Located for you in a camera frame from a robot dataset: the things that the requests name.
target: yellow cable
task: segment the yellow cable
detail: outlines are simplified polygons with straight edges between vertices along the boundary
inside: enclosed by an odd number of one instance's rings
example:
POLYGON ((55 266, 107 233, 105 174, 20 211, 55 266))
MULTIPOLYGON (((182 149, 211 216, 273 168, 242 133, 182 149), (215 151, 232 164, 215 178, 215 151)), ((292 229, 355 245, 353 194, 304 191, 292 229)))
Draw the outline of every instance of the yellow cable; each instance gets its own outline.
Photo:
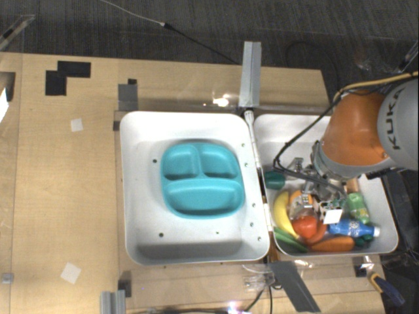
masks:
POLYGON ((388 82, 395 82, 398 80, 403 80, 403 79, 409 79, 412 77, 417 77, 418 76, 418 72, 415 71, 413 73, 403 73, 402 75, 397 75, 394 77, 388 77, 388 78, 383 78, 383 79, 377 79, 377 80, 370 80, 370 81, 365 81, 365 82, 357 82, 355 84, 350 84, 347 85, 343 88, 341 88, 333 97, 333 101, 337 99, 338 96, 340 96, 343 92, 351 90, 353 88, 360 88, 360 87, 366 87, 366 86, 374 86, 374 85, 379 85, 379 84, 386 84, 388 82))

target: blue divided plate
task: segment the blue divided plate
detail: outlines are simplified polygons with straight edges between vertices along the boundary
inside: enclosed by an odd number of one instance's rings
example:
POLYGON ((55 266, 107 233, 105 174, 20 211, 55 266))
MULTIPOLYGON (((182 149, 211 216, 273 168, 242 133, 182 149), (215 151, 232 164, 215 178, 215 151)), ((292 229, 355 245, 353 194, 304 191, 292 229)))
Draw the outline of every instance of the blue divided plate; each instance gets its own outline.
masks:
POLYGON ((160 176, 164 202, 187 218, 217 218, 237 212, 244 186, 236 157, 212 143, 184 143, 162 157, 160 176))

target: bottle cap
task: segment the bottle cap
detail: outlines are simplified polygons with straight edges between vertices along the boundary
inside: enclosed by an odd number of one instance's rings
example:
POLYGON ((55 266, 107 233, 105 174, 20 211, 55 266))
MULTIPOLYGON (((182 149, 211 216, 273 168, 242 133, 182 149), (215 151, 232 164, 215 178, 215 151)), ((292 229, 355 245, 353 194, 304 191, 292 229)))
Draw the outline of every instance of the bottle cap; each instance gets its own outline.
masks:
POLYGON ((374 237, 378 237, 380 235, 380 227, 374 227, 374 237))

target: yellow banana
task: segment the yellow banana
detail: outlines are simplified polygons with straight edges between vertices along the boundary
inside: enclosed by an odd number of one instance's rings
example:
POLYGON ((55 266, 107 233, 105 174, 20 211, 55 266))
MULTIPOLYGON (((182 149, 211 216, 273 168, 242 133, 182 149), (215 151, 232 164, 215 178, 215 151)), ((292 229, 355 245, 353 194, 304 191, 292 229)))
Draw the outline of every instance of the yellow banana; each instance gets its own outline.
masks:
POLYGON ((289 199, 289 193, 283 191, 274 202, 274 220, 279 229, 291 234, 295 238, 298 238, 298 235, 295 233, 293 225, 289 220, 287 214, 287 204, 289 199))

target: toy tomato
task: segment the toy tomato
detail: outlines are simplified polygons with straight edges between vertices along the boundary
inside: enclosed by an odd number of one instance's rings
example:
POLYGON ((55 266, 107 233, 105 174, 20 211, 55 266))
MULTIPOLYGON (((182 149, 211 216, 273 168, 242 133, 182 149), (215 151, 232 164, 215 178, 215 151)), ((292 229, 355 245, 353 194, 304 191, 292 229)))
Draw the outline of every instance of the toy tomato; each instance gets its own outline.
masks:
POLYGON ((310 215, 292 221, 294 231, 303 238, 310 238, 317 232, 317 219, 310 215))

